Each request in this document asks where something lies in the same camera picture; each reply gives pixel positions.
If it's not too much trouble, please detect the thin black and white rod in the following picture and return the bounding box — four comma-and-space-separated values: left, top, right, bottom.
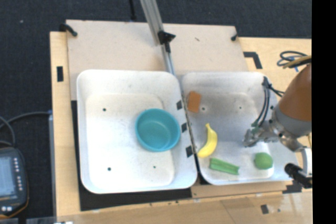
180, 88, 198, 159

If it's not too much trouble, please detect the green lime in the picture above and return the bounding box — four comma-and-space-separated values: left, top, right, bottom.
253, 152, 274, 170

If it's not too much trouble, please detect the black cylinder on white bracket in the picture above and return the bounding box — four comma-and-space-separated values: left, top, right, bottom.
284, 146, 312, 189

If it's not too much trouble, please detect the yellow banana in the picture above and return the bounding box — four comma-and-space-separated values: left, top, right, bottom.
197, 123, 218, 159

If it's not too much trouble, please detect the green celery stick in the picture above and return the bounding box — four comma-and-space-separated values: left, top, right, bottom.
209, 157, 240, 176

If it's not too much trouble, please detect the pale brown flat board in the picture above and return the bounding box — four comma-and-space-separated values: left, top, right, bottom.
65, 19, 293, 199

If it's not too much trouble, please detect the blue bowl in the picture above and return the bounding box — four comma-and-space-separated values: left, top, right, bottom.
134, 108, 182, 153

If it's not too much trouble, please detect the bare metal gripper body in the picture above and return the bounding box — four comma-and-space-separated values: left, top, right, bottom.
252, 119, 302, 152

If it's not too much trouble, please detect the white plastic tray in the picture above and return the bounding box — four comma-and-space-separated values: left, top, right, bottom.
180, 71, 300, 186
76, 69, 198, 195

